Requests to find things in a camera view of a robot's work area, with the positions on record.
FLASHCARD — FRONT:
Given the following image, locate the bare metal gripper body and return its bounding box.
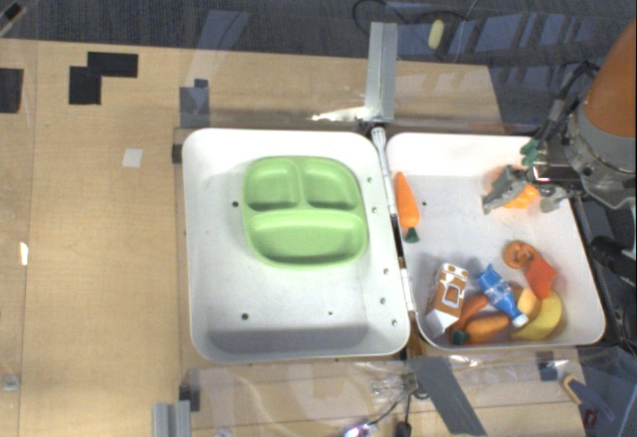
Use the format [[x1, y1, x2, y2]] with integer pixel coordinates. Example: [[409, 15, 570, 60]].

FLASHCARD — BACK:
[[528, 145, 637, 210]]

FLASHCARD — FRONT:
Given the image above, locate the orange toy fruit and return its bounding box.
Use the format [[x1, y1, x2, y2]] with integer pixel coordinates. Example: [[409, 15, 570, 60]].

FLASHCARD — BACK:
[[489, 165, 541, 211]]

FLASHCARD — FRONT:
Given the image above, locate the white plastic tray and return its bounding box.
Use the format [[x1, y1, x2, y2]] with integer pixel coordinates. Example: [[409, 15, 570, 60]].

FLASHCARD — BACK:
[[180, 126, 412, 366], [384, 131, 608, 352]]

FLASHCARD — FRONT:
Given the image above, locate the orange pizza slice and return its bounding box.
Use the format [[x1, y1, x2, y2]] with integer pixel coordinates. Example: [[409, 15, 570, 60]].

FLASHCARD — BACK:
[[524, 257, 559, 302]]

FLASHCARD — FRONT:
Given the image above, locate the orange carrot with green top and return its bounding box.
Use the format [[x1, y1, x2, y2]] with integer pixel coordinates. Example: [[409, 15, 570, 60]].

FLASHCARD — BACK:
[[451, 314, 513, 346], [394, 170, 422, 245]]

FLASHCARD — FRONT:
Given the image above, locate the pale orange bread piece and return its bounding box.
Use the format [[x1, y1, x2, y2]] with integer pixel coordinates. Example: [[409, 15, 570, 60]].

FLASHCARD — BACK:
[[517, 287, 543, 323]]

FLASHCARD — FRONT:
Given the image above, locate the blue and white bottle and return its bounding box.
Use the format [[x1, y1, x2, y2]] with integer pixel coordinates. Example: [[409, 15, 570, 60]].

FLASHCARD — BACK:
[[476, 264, 531, 328]]

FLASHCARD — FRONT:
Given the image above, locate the black and white thin rod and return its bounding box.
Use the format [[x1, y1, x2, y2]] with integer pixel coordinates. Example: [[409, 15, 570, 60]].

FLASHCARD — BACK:
[[370, 126, 418, 323]]

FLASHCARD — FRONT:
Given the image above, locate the yellow banana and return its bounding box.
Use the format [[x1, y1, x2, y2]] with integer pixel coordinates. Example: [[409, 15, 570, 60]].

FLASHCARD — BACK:
[[509, 292, 564, 342]]

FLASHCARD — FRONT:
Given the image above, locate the orange-brown sausage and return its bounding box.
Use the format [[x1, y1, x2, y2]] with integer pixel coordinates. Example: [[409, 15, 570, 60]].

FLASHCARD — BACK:
[[447, 293, 492, 339]]

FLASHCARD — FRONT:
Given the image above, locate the white and brown carton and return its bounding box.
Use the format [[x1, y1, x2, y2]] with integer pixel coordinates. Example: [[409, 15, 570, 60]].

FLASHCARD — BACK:
[[423, 261, 471, 341]]

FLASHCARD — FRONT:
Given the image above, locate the pale yellow oval object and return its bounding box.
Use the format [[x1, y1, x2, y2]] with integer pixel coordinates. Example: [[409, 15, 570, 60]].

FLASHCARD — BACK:
[[427, 19, 446, 50]]

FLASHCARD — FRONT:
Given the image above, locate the green divided plate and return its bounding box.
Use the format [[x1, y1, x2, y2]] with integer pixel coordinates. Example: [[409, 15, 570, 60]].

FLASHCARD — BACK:
[[241, 155, 370, 270]]

